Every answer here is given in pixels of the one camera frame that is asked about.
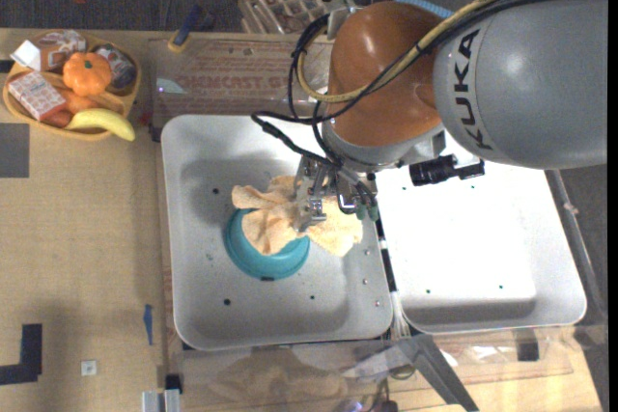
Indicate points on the orange carrot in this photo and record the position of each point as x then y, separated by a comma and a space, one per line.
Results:
79, 102

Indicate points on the yellow banana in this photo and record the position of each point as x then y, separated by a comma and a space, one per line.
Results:
103, 119

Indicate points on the orange toy pumpkin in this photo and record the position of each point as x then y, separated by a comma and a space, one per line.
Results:
87, 73

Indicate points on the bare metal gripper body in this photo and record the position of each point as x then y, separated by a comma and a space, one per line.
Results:
316, 178

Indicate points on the brown and white carton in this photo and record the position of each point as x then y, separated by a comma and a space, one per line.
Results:
55, 48

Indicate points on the thin black and white rod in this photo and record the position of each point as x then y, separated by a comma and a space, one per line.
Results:
386, 260

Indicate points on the black cylinder on white bracket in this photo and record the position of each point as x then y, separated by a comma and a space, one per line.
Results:
432, 170

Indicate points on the teal bowl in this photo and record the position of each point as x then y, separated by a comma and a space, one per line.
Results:
270, 263

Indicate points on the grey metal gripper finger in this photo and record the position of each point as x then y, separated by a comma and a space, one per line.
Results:
311, 212

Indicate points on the small printed can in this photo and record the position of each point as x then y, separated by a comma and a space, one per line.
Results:
118, 65

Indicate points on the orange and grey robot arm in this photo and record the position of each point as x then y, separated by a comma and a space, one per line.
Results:
526, 82

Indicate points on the pale yellow cloth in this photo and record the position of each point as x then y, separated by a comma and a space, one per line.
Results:
272, 227

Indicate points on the white and orange carton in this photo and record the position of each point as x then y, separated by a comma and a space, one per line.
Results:
36, 95

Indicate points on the yellow divided plate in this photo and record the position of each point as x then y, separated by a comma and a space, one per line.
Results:
118, 103

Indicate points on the brown cardboard board, red print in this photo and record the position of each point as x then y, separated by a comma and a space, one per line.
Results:
217, 77

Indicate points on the white plastic tray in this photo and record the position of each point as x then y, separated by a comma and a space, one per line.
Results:
270, 309
473, 246

